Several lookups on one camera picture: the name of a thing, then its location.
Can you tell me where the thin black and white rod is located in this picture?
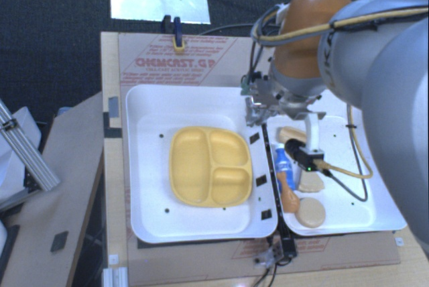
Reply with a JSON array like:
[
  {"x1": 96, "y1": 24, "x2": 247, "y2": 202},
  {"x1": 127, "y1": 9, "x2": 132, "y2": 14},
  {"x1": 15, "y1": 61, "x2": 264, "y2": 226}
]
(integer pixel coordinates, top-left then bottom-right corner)
[{"x1": 261, "y1": 123, "x2": 286, "y2": 239}]

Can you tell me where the tan round biscuit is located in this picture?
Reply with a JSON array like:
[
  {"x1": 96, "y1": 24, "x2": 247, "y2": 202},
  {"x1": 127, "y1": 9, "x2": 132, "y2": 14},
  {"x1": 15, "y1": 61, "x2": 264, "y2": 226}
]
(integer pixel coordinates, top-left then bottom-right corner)
[{"x1": 294, "y1": 196, "x2": 327, "y2": 229}]

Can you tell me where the tan toy bread roll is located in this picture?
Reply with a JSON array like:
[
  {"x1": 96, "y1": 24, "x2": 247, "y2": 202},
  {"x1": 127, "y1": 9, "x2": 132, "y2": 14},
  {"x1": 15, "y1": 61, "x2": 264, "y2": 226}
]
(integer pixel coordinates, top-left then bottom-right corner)
[{"x1": 277, "y1": 125, "x2": 308, "y2": 145}]

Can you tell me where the black block with thin wires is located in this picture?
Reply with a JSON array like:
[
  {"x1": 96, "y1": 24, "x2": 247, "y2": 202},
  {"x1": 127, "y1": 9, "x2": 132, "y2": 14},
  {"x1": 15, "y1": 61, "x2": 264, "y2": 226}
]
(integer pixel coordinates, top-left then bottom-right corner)
[{"x1": 279, "y1": 235, "x2": 298, "y2": 259}]

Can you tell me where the brown cardboard board red print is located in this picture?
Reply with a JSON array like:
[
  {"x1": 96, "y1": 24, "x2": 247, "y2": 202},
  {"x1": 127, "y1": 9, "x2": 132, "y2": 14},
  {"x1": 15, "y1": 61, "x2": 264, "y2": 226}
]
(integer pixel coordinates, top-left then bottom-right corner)
[{"x1": 100, "y1": 31, "x2": 402, "y2": 287}]

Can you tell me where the black cylinder on white bracket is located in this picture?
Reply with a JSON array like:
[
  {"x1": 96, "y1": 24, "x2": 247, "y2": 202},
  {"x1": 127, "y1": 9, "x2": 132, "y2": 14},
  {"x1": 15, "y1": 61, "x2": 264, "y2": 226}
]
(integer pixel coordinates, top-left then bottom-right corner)
[{"x1": 284, "y1": 110, "x2": 326, "y2": 173}]

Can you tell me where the blue plastic bottle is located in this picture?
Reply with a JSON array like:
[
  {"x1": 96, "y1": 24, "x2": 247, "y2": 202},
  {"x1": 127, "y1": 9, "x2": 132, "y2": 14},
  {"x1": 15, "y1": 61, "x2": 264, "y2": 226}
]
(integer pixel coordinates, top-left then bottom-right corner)
[{"x1": 274, "y1": 143, "x2": 298, "y2": 192}]

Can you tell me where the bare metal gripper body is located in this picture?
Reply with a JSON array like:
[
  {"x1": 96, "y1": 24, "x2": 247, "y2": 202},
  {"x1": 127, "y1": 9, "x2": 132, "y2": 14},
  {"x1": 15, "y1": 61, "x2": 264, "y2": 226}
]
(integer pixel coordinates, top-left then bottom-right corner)
[{"x1": 247, "y1": 76, "x2": 304, "y2": 119}]

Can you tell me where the white plastic tray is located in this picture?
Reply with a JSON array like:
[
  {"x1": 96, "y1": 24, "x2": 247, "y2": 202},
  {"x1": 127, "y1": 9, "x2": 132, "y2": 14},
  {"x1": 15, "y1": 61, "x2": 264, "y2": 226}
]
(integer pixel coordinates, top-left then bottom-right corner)
[
  {"x1": 264, "y1": 87, "x2": 408, "y2": 237},
  {"x1": 125, "y1": 84, "x2": 280, "y2": 244}
]

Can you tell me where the yellow divided plate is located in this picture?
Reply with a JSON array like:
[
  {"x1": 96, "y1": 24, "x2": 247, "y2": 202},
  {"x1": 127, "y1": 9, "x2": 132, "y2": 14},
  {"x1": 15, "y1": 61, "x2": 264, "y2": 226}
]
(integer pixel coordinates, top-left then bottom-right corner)
[{"x1": 168, "y1": 126, "x2": 253, "y2": 208}]

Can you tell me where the orange toy drumstick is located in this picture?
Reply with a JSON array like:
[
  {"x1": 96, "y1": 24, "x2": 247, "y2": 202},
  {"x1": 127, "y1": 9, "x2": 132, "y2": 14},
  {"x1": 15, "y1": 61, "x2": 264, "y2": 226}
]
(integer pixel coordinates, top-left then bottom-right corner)
[{"x1": 276, "y1": 170, "x2": 301, "y2": 214}]

